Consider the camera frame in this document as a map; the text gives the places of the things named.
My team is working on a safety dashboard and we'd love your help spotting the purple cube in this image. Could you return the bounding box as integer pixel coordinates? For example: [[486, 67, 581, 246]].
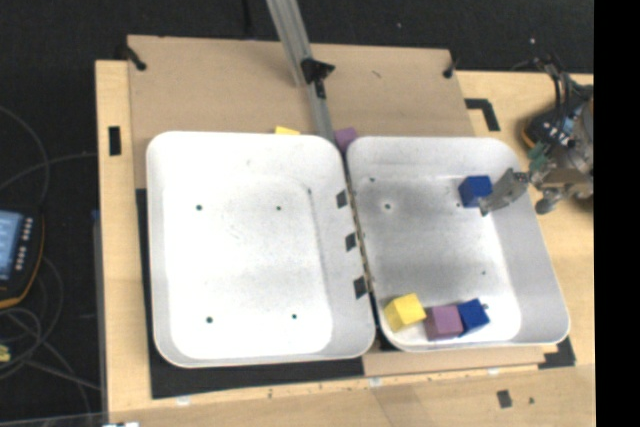
[[333, 126, 359, 154], [423, 304, 465, 342]]

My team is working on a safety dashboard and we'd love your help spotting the white plastic tray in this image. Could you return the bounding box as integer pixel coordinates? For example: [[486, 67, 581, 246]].
[[344, 135, 572, 354], [145, 130, 378, 370]]

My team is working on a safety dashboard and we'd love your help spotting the blue cube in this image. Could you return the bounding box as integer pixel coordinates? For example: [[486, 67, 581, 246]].
[[456, 298, 492, 337], [457, 174, 494, 209]]

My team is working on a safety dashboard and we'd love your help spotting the brown cardboard board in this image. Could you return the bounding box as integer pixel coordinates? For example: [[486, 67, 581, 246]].
[[126, 33, 550, 378]]

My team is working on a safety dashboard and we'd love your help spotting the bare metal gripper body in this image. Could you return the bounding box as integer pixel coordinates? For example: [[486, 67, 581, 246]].
[[529, 149, 595, 202]]

